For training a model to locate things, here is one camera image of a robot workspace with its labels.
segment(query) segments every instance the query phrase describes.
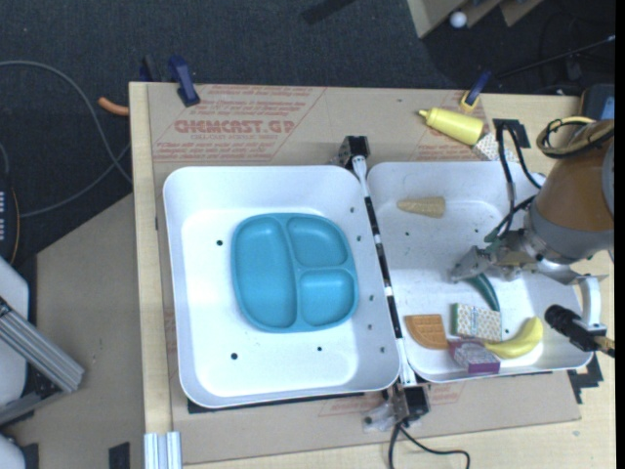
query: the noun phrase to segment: blue clamp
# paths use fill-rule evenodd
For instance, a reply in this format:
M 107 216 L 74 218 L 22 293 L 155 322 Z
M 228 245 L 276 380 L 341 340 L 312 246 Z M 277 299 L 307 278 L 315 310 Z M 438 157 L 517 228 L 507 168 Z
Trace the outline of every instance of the blue clamp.
M 488 83 L 488 80 L 490 79 L 491 74 L 492 73 L 490 69 L 485 70 L 479 76 L 478 81 L 476 81 L 473 87 L 471 87 L 471 90 L 468 90 L 467 92 L 465 92 L 464 96 L 462 96 L 462 99 L 460 100 L 460 107 L 464 111 L 466 111 L 467 113 L 470 113 L 471 111 L 474 110 L 474 108 L 478 104 L 479 93 L 486 86 L 486 83 Z
M 174 80 L 180 84 L 178 95 L 186 107 L 199 104 L 199 96 L 193 87 L 191 75 L 188 72 L 188 64 L 181 56 L 172 56 L 167 63 L 169 72 Z

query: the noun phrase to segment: black floor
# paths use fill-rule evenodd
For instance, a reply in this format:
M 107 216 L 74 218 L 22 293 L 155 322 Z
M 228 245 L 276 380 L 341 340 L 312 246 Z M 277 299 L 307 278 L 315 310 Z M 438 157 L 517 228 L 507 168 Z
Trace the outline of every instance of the black floor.
M 151 54 L 165 72 L 182 55 L 196 82 L 390 88 L 459 88 L 484 69 L 501 73 L 615 33 L 615 0 L 547 0 L 513 27 L 495 10 L 471 29 L 446 23 L 420 40 L 405 0 L 355 0 L 320 21 L 327 0 L 0 0 L 0 144 L 21 205 L 19 263 L 131 191 L 118 170 L 81 191 L 128 144 L 125 118 L 95 101 L 127 103 Z M 572 60 L 493 78 L 488 92 L 578 94 L 614 82 L 614 43 Z M 130 158 L 122 167 L 130 171 Z M 76 193 L 69 204 L 48 210 Z

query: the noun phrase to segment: wooden table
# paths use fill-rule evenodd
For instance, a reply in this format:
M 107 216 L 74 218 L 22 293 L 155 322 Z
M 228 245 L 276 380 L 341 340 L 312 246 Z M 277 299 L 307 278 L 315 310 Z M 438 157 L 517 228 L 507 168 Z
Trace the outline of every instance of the wooden table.
M 149 84 L 130 85 L 131 131 L 134 166 L 135 209 L 139 295 L 141 309 L 142 356 L 144 377 L 145 423 L 147 433 L 164 434 L 173 429 L 170 403 L 170 383 L 166 356 L 163 317 L 160 258 L 157 232 L 154 227 L 156 201 L 150 135 Z M 341 92 L 343 99 L 360 103 L 374 90 L 350 89 Z M 419 91 L 384 91 L 397 96 L 406 113 L 415 105 L 411 96 Z M 518 119 L 530 140 L 554 118 L 575 113 L 579 100 L 558 96 L 482 95 L 483 109 L 488 121 L 492 118 Z M 525 154 L 528 166 L 548 173 L 552 162 L 529 150 Z M 607 255 L 599 254 L 592 262 L 580 268 L 585 272 L 609 273 L 602 284 L 604 300 L 603 321 L 613 332 L 613 264 Z M 463 448 L 470 452 L 474 467 L 615 467 L 615 379 L 614 360 L 599 356 L 604 382 L 598 389 L 584 390 L 584 404 L 580 406 L 581 420 L 559 424 L 515 428 L 428 439 L 431 448 Z M 211 433 L 207 433 L 210 443 Z M 192 467 L 386 467 L 388 445 L 372 444 L 356 448 L 333 448 L 291 454 L 264 456 Z M 400 442 L 396 452 L 396 466 L 403 464 L 427 467 L 463 467 L 459 456 L 435 457 Z

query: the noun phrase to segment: green object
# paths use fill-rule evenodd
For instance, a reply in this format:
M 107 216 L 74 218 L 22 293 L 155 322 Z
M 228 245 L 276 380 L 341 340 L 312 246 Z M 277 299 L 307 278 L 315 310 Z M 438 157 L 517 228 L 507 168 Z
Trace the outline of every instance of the green object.
M 484 273 L 476 277 L 469 277 L 466 281 L 481 294 L 491 310 L 501 311 L 501 308 L 499 307 L 499 299 L 497 299 L 495 289 L 492 287 L 490 281 L 488 281 L 488 278 Z

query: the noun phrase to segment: white tray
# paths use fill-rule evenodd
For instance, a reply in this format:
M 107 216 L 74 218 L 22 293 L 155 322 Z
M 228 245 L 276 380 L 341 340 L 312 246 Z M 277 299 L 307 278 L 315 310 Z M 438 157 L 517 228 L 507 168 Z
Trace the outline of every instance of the white tray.
M 334 166 L 187 167 L 164 185 L 180 378 L 195 403 L 219 408 L 381 390 L 399 357 L 360 185 Z M 255 215 L 333 221 L 354 255 L 359 300 L 333 328 L 271 333 L 240 312 L 230 239 Z
M 536 193 L 517 164 L 511 164 L 517 185 L 517 202 Z M 472 245 L 484 247 L 483 238 L 507 215 L 509 201 L 499 162 L 381 163 L 368 176 L 384 244 L 396 307 L 405 337 L 406 354 L 412 368 L 431 382 L 473 378 L 446 351 L 420 346 L 405 326 L 408 315 L 441 314 L 450 336 L 451 305 L 464 303 L 488 308 L 466 282 L 451 283 L 449 272 Z M 407 198 L 443 196 L 442 218 L 411 214 L 396 203 Z M 513 223 L 522 226 L 523 213 Z M 530 317 L 544 318 L 552 304 L 580 313 L 580 303 L 571 286 L 542 275 L 523 274 L 505 281 L 495 271 L 487 272 L 501 306 L 503 337 L 512 337 Z M 544 323 L 542 342 L 531 353 L 504 360 L 500 375 L 534 373 L 583 366 L 591 358 L 568 339 Z

